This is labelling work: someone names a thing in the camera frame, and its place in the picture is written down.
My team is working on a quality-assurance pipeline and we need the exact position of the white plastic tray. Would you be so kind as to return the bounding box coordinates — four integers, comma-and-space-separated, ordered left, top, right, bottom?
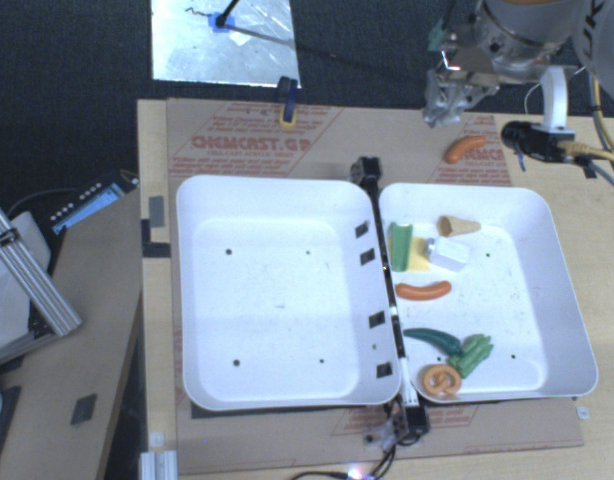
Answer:
377, 182, 600, 405
175, 173, 404, 412

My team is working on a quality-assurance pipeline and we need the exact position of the yellow cheese slice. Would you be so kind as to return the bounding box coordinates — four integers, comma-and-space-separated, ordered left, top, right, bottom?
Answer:
405, 236, 431, 273

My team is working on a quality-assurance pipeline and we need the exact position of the orange sausage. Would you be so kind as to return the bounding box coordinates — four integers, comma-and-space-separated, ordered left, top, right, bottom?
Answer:
443, 134, 488, 165
394, 280, 453, 302

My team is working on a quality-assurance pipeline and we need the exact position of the brown cardboard board red print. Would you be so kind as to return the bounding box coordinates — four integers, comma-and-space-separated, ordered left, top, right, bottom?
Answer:
165, 98, 586, 477

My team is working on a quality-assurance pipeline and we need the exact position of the tan ice cream cone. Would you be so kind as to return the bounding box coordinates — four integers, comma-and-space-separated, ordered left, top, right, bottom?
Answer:
435, 215, 482, 239

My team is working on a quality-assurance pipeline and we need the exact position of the orange pretzel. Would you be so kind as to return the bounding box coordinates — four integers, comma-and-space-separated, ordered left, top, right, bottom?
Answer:
420, 363, 462, 399

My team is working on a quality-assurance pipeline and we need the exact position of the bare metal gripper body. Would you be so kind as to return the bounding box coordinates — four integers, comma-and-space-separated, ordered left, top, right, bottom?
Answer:
438, 21, 549, 87

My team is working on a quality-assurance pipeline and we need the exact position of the black block with thin wires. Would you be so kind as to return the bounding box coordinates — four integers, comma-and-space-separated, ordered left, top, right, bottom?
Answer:
349, 155, 384, 187
363, 401, 432, 452

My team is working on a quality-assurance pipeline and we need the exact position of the thin black and white rod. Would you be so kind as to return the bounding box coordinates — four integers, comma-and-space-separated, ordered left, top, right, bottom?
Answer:
365, 177, 420, 410

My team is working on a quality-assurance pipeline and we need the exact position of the dark green chili pepper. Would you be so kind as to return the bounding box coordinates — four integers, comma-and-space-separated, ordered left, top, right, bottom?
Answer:
402, 327, 464, 357

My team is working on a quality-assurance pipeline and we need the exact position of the green bean bundle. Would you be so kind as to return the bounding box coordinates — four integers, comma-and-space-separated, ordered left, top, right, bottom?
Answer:
446, 333, 495, 380

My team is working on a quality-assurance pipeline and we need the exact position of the white bottle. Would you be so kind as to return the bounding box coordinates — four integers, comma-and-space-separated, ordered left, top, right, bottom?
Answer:
425, 237, 472, 273

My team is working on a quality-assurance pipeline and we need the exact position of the black cylinder on white bracket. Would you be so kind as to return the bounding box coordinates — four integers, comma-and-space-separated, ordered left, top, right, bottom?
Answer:
500, 65, 579, 164

